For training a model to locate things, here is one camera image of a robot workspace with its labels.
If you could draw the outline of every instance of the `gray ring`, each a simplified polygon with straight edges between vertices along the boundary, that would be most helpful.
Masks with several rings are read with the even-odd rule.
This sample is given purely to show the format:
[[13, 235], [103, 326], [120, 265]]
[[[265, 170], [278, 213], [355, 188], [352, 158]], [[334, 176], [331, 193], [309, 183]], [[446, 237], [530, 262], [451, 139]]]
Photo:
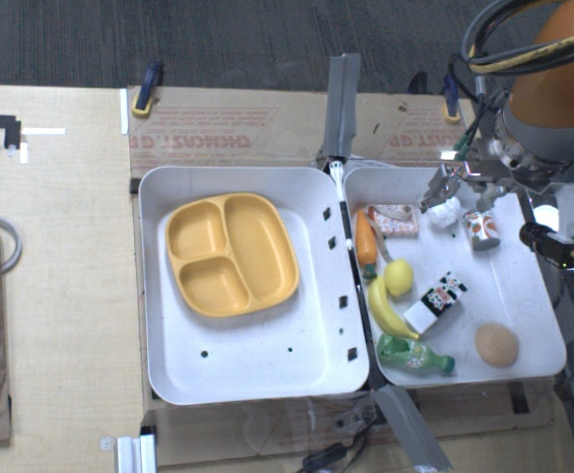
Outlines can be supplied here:
[[0, 228], [11, 235], [15, 241], [15, 249], [13, 250], [13, 254], [11, 254], [11, 257], [2, 263], [2, 266], [0, 267], [1, 273], [7, 273], [16, 265], [20, 259], [20, 255], [22, 255], [22, 239], [20, 238], [20, 235], [18, 235], [18, 232], [13, 227], [13, 225], [3, 217], [0, 217]]

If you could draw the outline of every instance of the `potato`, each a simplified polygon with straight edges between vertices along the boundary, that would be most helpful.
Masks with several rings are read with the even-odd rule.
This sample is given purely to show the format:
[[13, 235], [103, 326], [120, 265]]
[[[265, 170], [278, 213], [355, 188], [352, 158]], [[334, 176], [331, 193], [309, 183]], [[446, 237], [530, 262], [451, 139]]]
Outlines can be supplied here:
[[384, 282], [386, 289], [392, 296], [400, 296], [412, 288], [414, 271], [408, 262], [400, 257], [386, 266]]

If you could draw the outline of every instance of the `green bottle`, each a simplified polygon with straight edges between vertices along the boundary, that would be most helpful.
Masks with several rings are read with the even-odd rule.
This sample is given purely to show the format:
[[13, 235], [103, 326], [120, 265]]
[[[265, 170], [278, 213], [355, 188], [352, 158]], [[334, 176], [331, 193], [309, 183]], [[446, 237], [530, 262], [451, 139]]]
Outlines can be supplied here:
[[383, 334], [377, 342], [377, 355], [384, 363], [415, 370], [439, 368], [451, 373], [456, 360], [451, 356], [439, 356], [425, 343]]

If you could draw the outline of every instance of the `banana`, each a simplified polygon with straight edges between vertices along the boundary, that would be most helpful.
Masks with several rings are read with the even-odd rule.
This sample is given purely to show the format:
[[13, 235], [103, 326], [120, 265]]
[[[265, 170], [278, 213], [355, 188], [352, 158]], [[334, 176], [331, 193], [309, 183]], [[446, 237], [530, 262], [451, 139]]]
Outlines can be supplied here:
[[418, 333], [409, 329], [388, 303], [386, 283], [381, 276], [377, 276], [368, 287], [368, 306], [375, 320], [386, 333], [418, 340]]

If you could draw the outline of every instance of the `beige table surface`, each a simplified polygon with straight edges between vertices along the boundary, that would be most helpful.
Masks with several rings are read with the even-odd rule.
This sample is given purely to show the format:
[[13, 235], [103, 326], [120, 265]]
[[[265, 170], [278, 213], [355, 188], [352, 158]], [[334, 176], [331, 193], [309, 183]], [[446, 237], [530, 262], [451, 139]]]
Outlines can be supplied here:
[[[6, 275], [13, 429], [0, 472], [112, 472], [105, 437], [137, 436], [143, 390], [129, 144], [119, 90], [0, 87], [0, 114], [29, 137], [29, 163], [0, 130], [0, 216], [24, 250]], [[5, 251], [12, 247], [5, 236]], [[548, 426], [441, 439], [455, 471], [574, 472], [560, 402]], [[294, 471], [296, 457], [189, 465], [174, 471]], [[367, 450], [351, 472], [414, 471], [398, 444]]]

